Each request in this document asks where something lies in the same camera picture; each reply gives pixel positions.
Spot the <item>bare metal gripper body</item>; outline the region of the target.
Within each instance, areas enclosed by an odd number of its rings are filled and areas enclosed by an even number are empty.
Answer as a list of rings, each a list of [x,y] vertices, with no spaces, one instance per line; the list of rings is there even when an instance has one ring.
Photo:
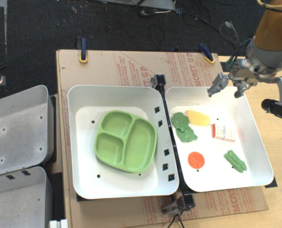
[[[269,83],[278,73],[278,69],[262,64],[257,59],[237,59],[230,71],[233,82],[245,82],[255,85],[258,82]]]

